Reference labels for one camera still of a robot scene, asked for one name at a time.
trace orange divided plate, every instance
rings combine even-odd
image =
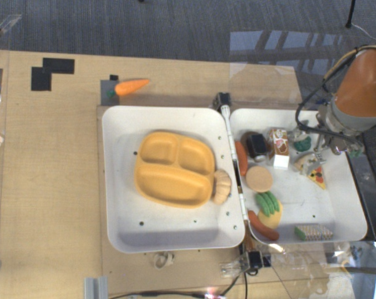
[[[211,197],[214,170],[213,152],[201,141],[153,132],[143,139],[138,150],[135,187],[154,202],[196,208]]]

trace carrot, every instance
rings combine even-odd
[[[243,145],[239,141],[235,141],[236,154],[238,155],[239,172],[241,176],[245,176],[248,172],[248,156]]]
[[[264,237],[267,237],[270,240],[278,240],[279,233],[271,228],[265,226],[257,217],[256,213],[253,211],[248,211],[250,224]]]
[[[121,97],[123,95],[135,92],[136,90],[138,90],[141,87],[144,87],[148,83],[149,80],[147,78],[121,82],[115,86],[114,92]]]

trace chocolate milk carton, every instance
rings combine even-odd
[[[268,132],[268,157],[271,165],[276,169],[288,169],[289,167],[289,143],[287,131],[280,128],[272,128]]]

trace gray carpet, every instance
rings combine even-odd
[[[333,61],[375,43],[357,28],[344,27],[350,2],[0,0],[0,22],[22,14],[12,30],[12,50],[293,65],[305,95]],[[353,22],[376,37],[376,0],[357,0]],[[268,38],[254,43],[261,31]],[[272,52],[266,44],[278,34],[286,40],[276,39]],[[297,45],[300,37],[307,39],[304,46]],[[376,174],[376,130],[365,134],[365,142]]]

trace wooden table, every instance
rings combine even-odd
[[[44,57],[74,59],[75,73],[53,74],[51,92],[33,92],[31,67],[42,67]],[[293,68],[32,52],[10,52],[0,68],[8,76],[0,299],[83,298],[84,278],[101,275],[109,294],[231,282],[220,278],[219,263],[236,249],[178,252],[159,271],[153,254],[110,246],[100,206],[100,81],[110,74],[151,80],[122,98],[124,105],[208,107],[217,92],[230,92],[235,105],[295,108],[301,98]],[[256,298],[289,298],[271,268],[249,282]]]

